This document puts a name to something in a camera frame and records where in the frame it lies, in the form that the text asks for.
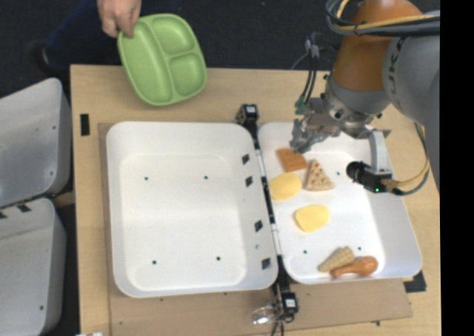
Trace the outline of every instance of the toy pizza slice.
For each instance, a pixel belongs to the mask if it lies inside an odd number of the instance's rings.
[[[316,159],[313,159],[308,171],[305,189],[312,191],[322,191],[333,188],[334,183],[326,175],[320,163]]]

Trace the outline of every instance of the wooden table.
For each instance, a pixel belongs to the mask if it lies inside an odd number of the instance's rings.
[[[324,91],[323,74],[318,73],[314,95]],[[99,130],[101,124],[126,120],[233,121],[242,104],[257,105],[260,124],[293,121],[294,103],[306,79],[305,71],[208,69],[206,87],[199,95],[168,107],[153,107],[134,94],[122,67],[71,67],[82,333],[269,334],[271,326],[255,326],[250,316],[257,304],[263,304],[262,298],[270,298],[269,292],[185,295],[161,299],[162,304],[158,304],[158,298],[148,303],[129,302],[113,289],[107,265]],[[386,143],[397,178],[418,174],[424,164],[424,152],[413,122],[389,106],[372,125],[392,130]],[[441,334],[440,206],[433,177],[404,201],[423,255],[427,291],[406,294],[401,279],[371,281],[369,286],[344,283],[332,289],[295,284],[292,289],[298,295],[301,310],[294,322],[285,325],[287,335]],[[147,304],[162,308],[147,314]]]

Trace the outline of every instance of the green plate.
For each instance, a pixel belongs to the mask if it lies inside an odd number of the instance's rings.
[[[204,89],[207,68],[190,25],[173,14],[141,17],[133,38],[118,35],[118,51],[136,95],[165,106]]]

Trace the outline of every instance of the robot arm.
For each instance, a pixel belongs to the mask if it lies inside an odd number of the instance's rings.
[[[351,1],[327,2],[327,23],[344,37],[325,93],[307,100],[290,146],[305,152],[340,131],[373,138],[367,125],[392,103],[424,126],[439,190],[440,14],[422,14],[407,0],[363,0],[352,21],[343,21]]]

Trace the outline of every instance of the black floor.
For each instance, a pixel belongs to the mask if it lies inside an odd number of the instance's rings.
[[[24,47],[45,38],[79,0],[0,0],[0,98],[38,81],[27,68]],[[304,39],[319,32],[337,44],[325,20],[327,0],[181,0],[178,14],[200,42],[208,67],[290,69],[305,52]],[[410,0],[421,11],[439,10],[441,0]],[[320,69],[334,55],[321,56]],[[63,317],[49,336],[78,331],[76,227],[74,208],[60,209],[68,232]]]

